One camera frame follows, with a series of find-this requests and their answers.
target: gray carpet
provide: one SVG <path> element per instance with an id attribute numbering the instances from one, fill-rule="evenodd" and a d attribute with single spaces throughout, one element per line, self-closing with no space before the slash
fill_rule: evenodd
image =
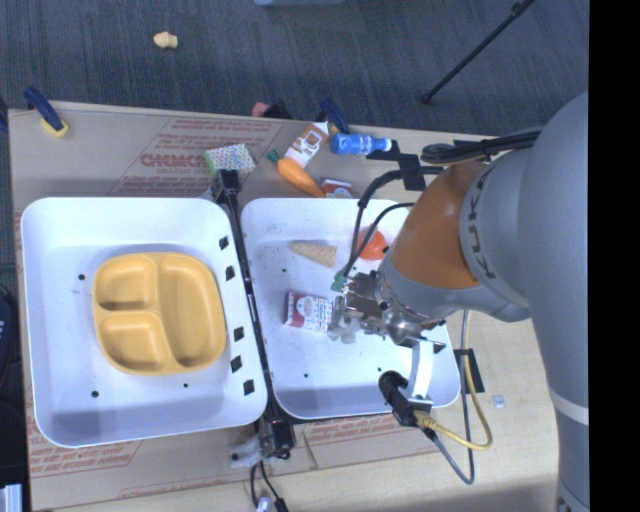
<path id="1" fill-rule="evenodd" d="M 32 85 L 55 100 L 239 115 L 281 100 L 296 119 L 330 97 L 352 124 L 504 135 L 546 123 L 588 88 L 588 0 L 537 0 L 431 105 L 419 99 L 513 3 L 3 0 L 0 96 L 26 108 Z M 176 50 L 153 44 L 165 30 Z M 0 283 L 15 293 L 9 165 L 0 134 Z M 19 365 L 3 397 L 19 402 Z"/>

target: white plastic tray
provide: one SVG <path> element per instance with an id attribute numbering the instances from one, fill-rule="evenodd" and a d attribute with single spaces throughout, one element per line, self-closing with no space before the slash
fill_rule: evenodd
<path id="1" fill-rule="evenodd" d="M 373 200 L 365 209 L 362 227 L 368 227 L 391 201 Z M 265 338 L 274 393 L 280 405 L 303 420 L 383 413 L 390 410 L 378 388 L 387 370 L 405 377 L 411 368 L 411 350 L 390 339 L 359 333 L 356 342 L 332 341 L 326 333 L 283 323 L 288 291 L 333 298 L 335 273 L 346 263 L 357 214 L 357 201 L 347 199 L 257 199 L 241 217 L 250 260 L 258 314 Z M 399 208 L 379 225 L 393 242 L 407 216 Z M 321 240 L 338 247 L 333 269 L 323 267 L 289 249 L 292 241 Z M 357 270 L 368 273 L 380 262 L 358 260 Z M 459 393 L 457 366 L 445 327 L 429 332 L 429 339 L 446 344 L 438 354 L 429 388 L 434 406 L 446 406 Z"/>
<path id="2" fill-rule="evenodd" d="M 221 208 L 204 199 L 41 199 L 22 216 L 22 243 L 35 418 L 50 441 L 80 447 L 183 434 L 245 425 L 263 413 L 262 367 Z M 102 355 L 92 316 L 94 273 L 113 256 L 145 251 L 183 252 L 213 270 L 228 340 L 208 368 L 139 376 Z M 230 280 L 227 268 L 235 274 Z M 234 372 L 237 357 L 242 366 Z"/>

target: yellow object on floor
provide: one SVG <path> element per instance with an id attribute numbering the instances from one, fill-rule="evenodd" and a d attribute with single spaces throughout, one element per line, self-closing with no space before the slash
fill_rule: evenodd
<path id="1" fill-rule="evenodd" d="M 109 259 L 93 281 L 100 348 L 116 368 L 140 375 L 202 369 L 226 344 L 215 276 L 181 253 L 136 253 Z"/>

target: yellow cable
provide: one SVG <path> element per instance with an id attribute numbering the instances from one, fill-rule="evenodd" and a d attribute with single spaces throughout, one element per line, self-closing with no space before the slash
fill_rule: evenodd
<path id="1" fill-rule="evenodd" d="M 471 317 L 471 313 L 469 312 L 467 313 L 467 326 L 469 324 L 470 317 Z M 436 432 L 440 432 L 445 436 L 453 439 L 454 441 L 460 443 L 461 445 L 466 446 L 467 448 L 470 448 L 471 450 L 487 450 L 493 444 L 493 436 L 491 435 L 491 429 L 489 428 L 487 419 L 485 418 L 484 413 L 482 412 L 482 407 L 480 407 L 480 403 L 476 395 L 476 387 L 473 383 L 473 377 L 471 375 L 469 355 L 466 353 L 468 331 L 469 329 L 467 328 L 465 330 L 465 333 L 464 333 L 465 335 L 462 340 L 462 349 L 463 349 L 463 356 L 464 356 L 464 372 L 467 378 L 467 382 L 469 384 L 469 391 L 471 392 L 471 399 L 473 400 L 473 405 L 476 408 L 478 417 L 480 418 L 480 422 L 482 423 L 485 434 L 487 436 L 487 442 L 485 444 L 476 444 L 476 443 L 467 441 L 464 437 L 459 436 L 455 432 L 452 432 L 451 430 L 440 425 L 434 418 L 432 418 L 428 413 L 424 411 L 415 411 L 413 414 L 416 417 L 416 420 L 418 421 L 418 426 L 421 428 L 429 428 L 431 430 L 435 430 Z"/>

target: table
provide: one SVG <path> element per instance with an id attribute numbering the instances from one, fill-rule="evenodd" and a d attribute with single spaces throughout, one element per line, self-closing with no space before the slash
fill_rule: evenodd
<path id="1" fill-rule="evenodd" d="M 204 149 L 235 142 L 246 143 L 256 161 L 239 197 L 241 207 L 264 196 L 303 197 L 277 175 L 266 154 L 273 148 L 284 154 L 306 122 L 53 105 L 70 126 L 63 139 L 44 132 L 35 111 L 10 113 L 16 233 L 24 208 L 41 197 L 125 195 L 132 193 L 132 186 L 140 195 L 206 196 L 210 178 L 199 155 Z M 360 126 L 352 130 L 391 137 L 402 152 L 413 154 L 431 143 L 479 138 Z M 323 148 L 308 171 L 318 181 L 352 183 L 357 197 L 371 179 L 394 168 L 392 162 L 336 156 Z M 176 175 L 167 169 L 188 172 Z M 188 179 L 181 182 L 175 179 L 178 176 Z M 395 182 L 374 197 L 403 202 L 415 200 L 418 193 Z M 255 510 L 248 469 L 229 469 L 225 456 L 226 446 L 245 439 L 247 428 L 80 450 L 56 447 L 40 435 L 32 407 L 19 236 L 16 242 L 33 509 Z M 461 314 L 448 319 L 452 340 L 459 339 L 460 325 Z M 296 427 L 299 443 L 291 460 L 268 465 L 270 481 L 289 509 L 551 510 L 558 443 L 532 325 L 530 321 L 505 324 L 476 313 L 469 340 L 485 386 L 480 401 L 494 435 L 494 446 L 475 454 L 473 486 L 465 485 L 417 430 L 399 427 L 389 415 L 347 418 Z M 496 407 L 498 399 L 504 407 Z M 460 401 L 439 409 L 437 417 L 463 432 Z M 473 413 L 472 431 L 480 441 L 482 428 Z M 338 437 L 345 432 L 351 434 Z M 468 474 L 466 450 L 457 445 L 448 448 Z M 268 491 L 261 479 L 257 488 Z"/>

